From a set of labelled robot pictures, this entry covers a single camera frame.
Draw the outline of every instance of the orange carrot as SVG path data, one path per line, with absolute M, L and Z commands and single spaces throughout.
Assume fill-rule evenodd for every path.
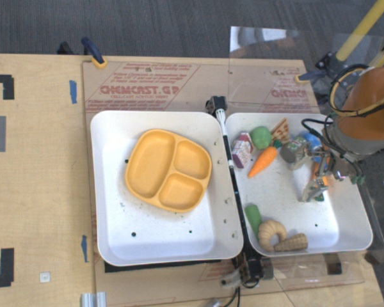
M 276 140 L 273 143 L 273 146 L 269 146 L 263 150 L 249 171 L 248 177 L 254 177 L 258 172 L 268 167 L 275 160 L 277 156 L 277 148 L 281 145 L 279 140 Z

